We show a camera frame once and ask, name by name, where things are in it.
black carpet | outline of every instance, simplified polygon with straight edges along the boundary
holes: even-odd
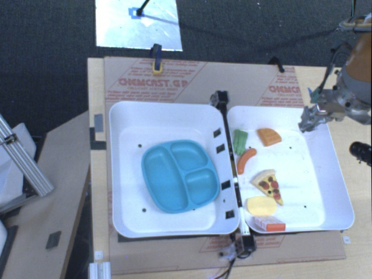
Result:
[[[183,52],[164,58],[326,66],[336,40],[356,41],[337,30],[352,0],[176,1]],[[355,14],[369,12],[371,0],[357,0]],[[87,58],[149,55],[96,47],[95,0],[0,0],[0,14],[0,114],[32,135],[88,109]]]

toy pizza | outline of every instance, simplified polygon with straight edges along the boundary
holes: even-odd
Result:
[[[283,200],[279,191],[279,183],[276,179],[274,170],[262,171],[251,181],[251,183],[267,196],[274,198],[279,205],[283,205]]]

yellow clip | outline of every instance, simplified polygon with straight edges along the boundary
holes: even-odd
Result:
[[[159,68],[159,70],[156,70],[156,69],[155,69],[155,61],[152,62],[152,73],[153,73],[153,74],[160,74],[160,73],[162,73],[162,71],[163,71],[163,63],[160,63],[160,68]]]

black rod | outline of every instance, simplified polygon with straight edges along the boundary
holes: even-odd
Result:
[[[137,16],[142,16],[142,12],[144,11],[144,8],[146,7],[146,5],[147,5],[147,3],[148,3],[149,1],[150,1],[150,0],[146,0],[146,1],[142,4],[141,8],[138,8],[138,9],[137,9],[137,11],[135,12],[135,14],[136,14]]]

blue plate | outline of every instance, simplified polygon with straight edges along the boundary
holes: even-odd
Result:
[[[154,202],[167,213],[199,208],[220,192],[216,169],[195,141],[153,146],[142,157],[142,172]]]

